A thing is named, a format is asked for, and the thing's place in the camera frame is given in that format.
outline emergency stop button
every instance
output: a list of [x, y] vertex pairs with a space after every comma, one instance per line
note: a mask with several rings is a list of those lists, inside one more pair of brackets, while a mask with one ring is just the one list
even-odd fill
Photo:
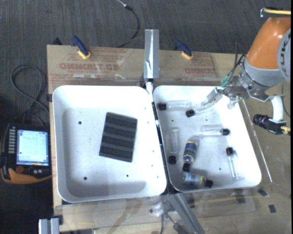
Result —
[[22, 174], [24, 172], [25, 168], [23, 166], [17, 166], [16, 167], [16, 172], [18, 174]]

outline screen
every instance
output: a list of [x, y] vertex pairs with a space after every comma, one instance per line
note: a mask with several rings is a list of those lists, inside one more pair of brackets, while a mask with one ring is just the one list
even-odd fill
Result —
[[18, 130], [16, 163], [48, 166], [48, 132]]

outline white tray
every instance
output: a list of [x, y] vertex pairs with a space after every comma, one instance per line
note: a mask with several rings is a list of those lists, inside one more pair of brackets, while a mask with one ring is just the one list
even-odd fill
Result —
[[[169, 100], [190, 100], [193, 105], [206, 99], [214, 89], [208, 86], [159, 86], [155, 88], [153, 97], [155, 103]], [[253, 187], [260, 183], [261, 172], [251, 144], [245, 122], [239, 105], [229, 110], [229, 98], [222, 97], [210, 110], [188, 118], [185, 111], [158, 111], [161, 125], [164, 149], [168, 163], [168, 148], [166, 133], [172, 127], [178, 127], [180, 132], [180, 153], [175, 165], [167, 165], [169, 179], [172, 185], [181, 192], [202, 190], [220, 190], [232, 188]], [[220, 125], [228, 128], [231, 134], [226, 137], [203, 138], [200, 140], [196, 159], [191, 166], [191, 172], [205, 176], [213, 181], [213, 186], [199, 189], [186, 186], [182, 182], [182, 155], [186, 141], [200, 131], [202, 125]], [[237, 155], [244, 174], [244, 179], [233, 180], [226, 148], [232, 147]]]
[[[70, 203], [160, 195], [167, 180], [151, 100], [127, 86], [70, 86], [53, 93], [57, 183]], [[138, 120], [132, 162], [99, 156], [107, 112]]]

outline blue clamp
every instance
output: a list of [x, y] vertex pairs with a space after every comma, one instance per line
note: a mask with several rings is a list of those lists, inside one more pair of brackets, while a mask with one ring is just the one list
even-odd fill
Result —
[[190, 48], [182, 41], [176, 40], [174, 45], [183, 51], [182, 55], [187, 59], [193, 58], [193, 53], [191, 52]]
[[91, 53], [86, 49], [83, 42], [77, 37], [72, 37], [73, 44], [79, 48], [78, 54], [80, 54], [84, 59], [87, 59], [91, 56]]

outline black cap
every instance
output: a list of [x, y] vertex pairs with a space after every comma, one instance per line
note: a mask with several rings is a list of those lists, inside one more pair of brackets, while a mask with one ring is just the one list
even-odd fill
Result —
[[182, 167], [182, 171], [184, 172], [190, 172], [190, 164], [189, 163], [184, 163], [184, 166]]
[[187, 116], [188, 118], [191, 117], [191, 116], [193, 116], [194, 114], [195, 114], [195, 113], [194, 113], [194, 111], [193, 111], [192, 109], [186, 111], [186, 116]]
[[168, 157], [168, 163], [171, 165], [176, 164], [176, 156], [172, 155]]
[[206, 180], [205, 186], [211, 188], [213, 186], [213, 181], [212, 180]]
[[230, 134], [230, 130], [228, 128], [223, 129], [223, 136], [227, 136]]
[[159, 110], [166, 110], [167, 106], [166, 106], [166, 103], [158, 103], [157, 104], [157, 107]]
[[233, 155], [233, 148], [232, 147], [227, 147], [226, 148], [226, 154], [227, 154], [227, 156], [230, 156], [230, 155]]

